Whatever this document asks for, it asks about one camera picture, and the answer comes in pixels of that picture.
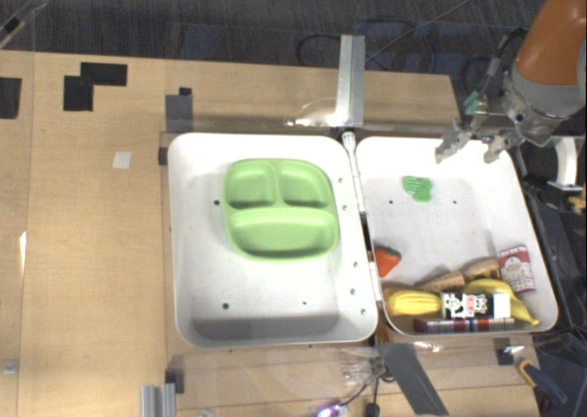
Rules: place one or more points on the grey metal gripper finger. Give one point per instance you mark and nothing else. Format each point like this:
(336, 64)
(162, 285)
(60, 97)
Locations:
(495, 147)
(451, 140)

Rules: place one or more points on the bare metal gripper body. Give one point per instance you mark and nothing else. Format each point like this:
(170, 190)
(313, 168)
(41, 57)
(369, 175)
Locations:
(527, 124)

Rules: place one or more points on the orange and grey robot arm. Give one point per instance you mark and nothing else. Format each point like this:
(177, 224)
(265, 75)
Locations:
(557, 35)

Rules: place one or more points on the green toy vegetable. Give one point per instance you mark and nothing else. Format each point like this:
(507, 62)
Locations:
(418, 188)

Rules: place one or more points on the white plastic tray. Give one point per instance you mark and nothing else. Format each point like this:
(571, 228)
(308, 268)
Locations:
(257, 296)
(458, 232)

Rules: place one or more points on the brown toy bread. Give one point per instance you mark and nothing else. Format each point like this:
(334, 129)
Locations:
(444, 282)
(480, 269)

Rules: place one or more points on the red and white carton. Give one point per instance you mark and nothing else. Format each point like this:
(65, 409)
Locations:
(517, 268)

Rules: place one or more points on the orange toy carrot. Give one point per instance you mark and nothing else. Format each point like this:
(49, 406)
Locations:
(386, 261)

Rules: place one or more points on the yellow banana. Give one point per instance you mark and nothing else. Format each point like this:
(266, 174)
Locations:
(493, 287)

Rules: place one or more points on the black and white carton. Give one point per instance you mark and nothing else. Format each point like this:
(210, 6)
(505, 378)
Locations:
(474, 305)

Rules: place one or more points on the yellow toy corn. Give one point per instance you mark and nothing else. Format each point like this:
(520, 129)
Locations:
(413, 303)

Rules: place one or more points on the green divided plate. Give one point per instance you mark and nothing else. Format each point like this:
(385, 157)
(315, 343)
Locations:
(280, 232)

